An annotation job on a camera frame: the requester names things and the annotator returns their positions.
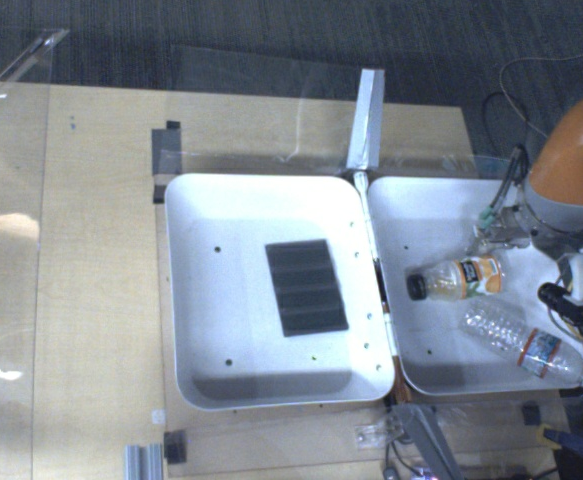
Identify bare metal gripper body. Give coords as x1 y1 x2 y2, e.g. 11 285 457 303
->
489 204 536 248

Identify orange juice bottle black cap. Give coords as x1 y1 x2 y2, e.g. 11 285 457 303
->
406 254 504 302

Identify clear plastic water bottle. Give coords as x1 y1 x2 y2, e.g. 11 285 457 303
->
459 300 583 391

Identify white plastic tray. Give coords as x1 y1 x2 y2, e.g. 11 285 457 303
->
164 172 397 412
367 175 583 398

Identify black ribbed rectangular pad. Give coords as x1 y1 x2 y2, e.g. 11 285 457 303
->
264 238 350 339

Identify pale wood board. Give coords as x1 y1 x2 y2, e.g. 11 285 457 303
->
154 90 575 479

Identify black cylinder on white bracket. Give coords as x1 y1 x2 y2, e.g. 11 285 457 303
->
537 250 583 322

